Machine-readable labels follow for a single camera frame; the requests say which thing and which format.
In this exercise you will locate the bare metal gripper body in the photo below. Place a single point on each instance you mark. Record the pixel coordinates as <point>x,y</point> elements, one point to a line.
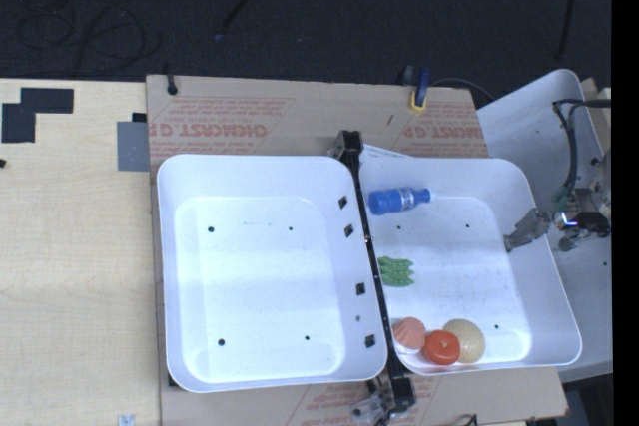
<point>591,199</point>

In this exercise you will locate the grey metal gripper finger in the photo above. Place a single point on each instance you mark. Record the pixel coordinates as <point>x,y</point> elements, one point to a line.
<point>569,244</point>
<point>526,230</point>

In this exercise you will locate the white plastic tray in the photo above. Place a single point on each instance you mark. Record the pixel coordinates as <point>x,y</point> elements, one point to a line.
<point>464,274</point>
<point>259,284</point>

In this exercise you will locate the beige round bread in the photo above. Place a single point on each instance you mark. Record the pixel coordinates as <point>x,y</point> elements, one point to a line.
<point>470,338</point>

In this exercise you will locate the green pea pods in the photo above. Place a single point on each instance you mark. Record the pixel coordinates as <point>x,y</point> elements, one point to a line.
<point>396,272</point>

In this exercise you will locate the blue plastic bottle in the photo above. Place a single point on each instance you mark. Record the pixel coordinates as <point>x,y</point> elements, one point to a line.
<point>392,200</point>

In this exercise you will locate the red tomato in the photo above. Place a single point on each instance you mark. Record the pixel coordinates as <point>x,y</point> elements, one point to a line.
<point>442,347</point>

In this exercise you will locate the thin black rod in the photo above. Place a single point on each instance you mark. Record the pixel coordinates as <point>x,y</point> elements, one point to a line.
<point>374,259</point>

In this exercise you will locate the white paper sheet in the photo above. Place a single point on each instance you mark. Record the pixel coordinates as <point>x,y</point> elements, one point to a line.
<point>387,152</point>

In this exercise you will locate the brown cardboard board red print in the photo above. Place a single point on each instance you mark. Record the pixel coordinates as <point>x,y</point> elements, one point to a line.
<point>299,125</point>

